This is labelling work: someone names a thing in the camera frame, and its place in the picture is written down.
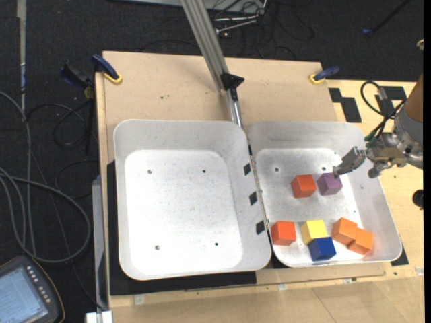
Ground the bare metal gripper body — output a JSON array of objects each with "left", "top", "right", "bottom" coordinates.
[{"left": 366, "top": 132, "right": 424, "bottom": 170}]

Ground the purple cube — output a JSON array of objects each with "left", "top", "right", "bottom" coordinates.
[{"left": 317, "top": 172, "right": 343, "bottom": 196}]

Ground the white plastic tray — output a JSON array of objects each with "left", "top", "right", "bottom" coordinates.
[
  {"left": 248, "top": 120, "right": 403, "bottom": 268},
  {"left": 113, "top": 118, "right": 272, "bottom": 281}
]

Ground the red-orange cube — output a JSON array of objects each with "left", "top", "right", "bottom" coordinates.
[
  {"left": 290, "top": 174, "right": 317, "bottom": 199},
  {"left": 270, "top": 220, "right": 297, "bottom": 247}
]

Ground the orange cube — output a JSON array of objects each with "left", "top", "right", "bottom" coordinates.
[
  {"left": 331, "top": 217, "right": 358, "bottom": 246},
  {"left": 347, "top": 227, "right": 375, "bottom": 256}
]

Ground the yellow cube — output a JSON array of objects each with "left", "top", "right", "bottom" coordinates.
[{"left": 300, "top": 219, "right": 328, "bottom": 245}]

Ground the blue cube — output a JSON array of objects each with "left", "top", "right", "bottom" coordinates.
[{"left": 308, "top": 236, "right": 337, "bottom": 262}]

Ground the pale wood board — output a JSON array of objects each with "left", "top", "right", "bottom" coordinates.
[{"left": 102, "top": 50, "right": 387, "bottom": 297}]

